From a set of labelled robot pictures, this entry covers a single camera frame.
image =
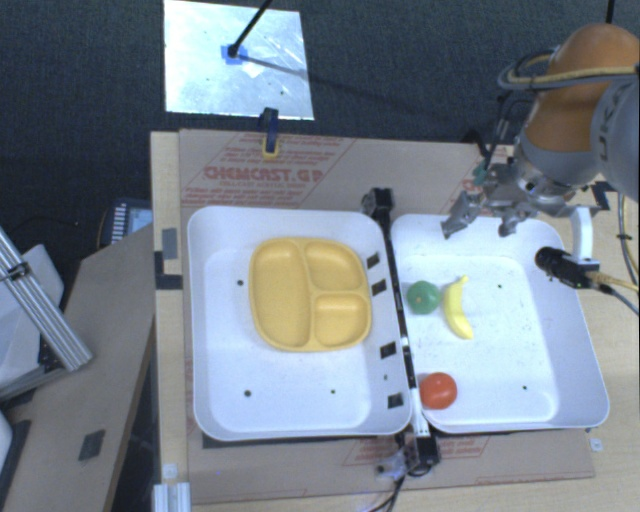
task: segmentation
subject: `orange ball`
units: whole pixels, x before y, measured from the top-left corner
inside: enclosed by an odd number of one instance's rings
[[[457,396],[456,381],[447,373],[432,373],[420,381],[420,400],[427,409],[446,409]]]

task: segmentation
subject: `shiny metal sheet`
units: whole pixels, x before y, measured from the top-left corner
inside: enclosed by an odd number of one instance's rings
[[[248,7],[165,0],[165,87],[169,112],[313,120],[300,14],[269,9],[243,42],[257,12]]]

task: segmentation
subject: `yellow banana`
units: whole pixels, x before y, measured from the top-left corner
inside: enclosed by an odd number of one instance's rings
[[[446,287],[442,297],[442,308],[449,327],[456,335],[465,340],[473,338],[471,324],[462,311],[462,286],[468,280],[467,276],[462,276],[455,283],[451,283]]]

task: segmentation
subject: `white bracket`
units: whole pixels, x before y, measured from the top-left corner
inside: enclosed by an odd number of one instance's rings
[[[593,252],[593,223],[591,208],[576,206],[569,216],[573,232],[571,256],[577,261],[590,260]]]
[[[402,346],[408,347],[411,350],[411,346],[409,345],[409,338],[406,336],[402,337]],[[424,417],[422,413],[422,401],[420,400],[420,391],[417,387],[411,388],[409,390],[411,394],[411,426],[413,427],[413,432],[418,437],[430,437],[431,432],[429,431],[429,423],[427,419]]]
[[[153,512],[191,512],[191,487],[189,483],[154,485]]]

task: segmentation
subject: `yellow divided plate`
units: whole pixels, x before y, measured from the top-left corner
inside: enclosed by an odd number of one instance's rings
[[[344,244],[274,238],[251,257],[249,296],[256,329],[272,346],[297,352],[346,348],[371,328],[362,263]]]

